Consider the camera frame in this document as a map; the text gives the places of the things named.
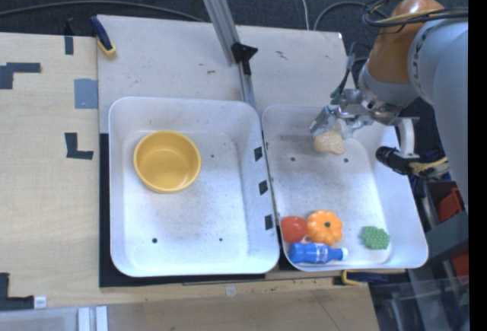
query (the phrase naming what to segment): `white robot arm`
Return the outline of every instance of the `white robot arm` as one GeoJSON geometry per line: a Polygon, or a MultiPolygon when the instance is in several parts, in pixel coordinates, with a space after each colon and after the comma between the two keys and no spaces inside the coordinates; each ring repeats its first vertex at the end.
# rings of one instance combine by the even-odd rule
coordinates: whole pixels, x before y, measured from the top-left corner
{"type": "Polygon", "coordinates": [[[357,88],[340,91],[338,105],[324,107],[311,125],[314,146],[327,152],[323,142],[338,120],[345,125],[343,138],[377,121],[396,126],[400,138],[399,150],[377,150],[379,161],[402,174],[422,171],[428,165],[414,153],[414,119],[399,116],[420,97],[434,108],[444,161],[467,208],[468,11],[446,9],[435,0],[401,0],[377,26],[382,29],[357,88]]]}

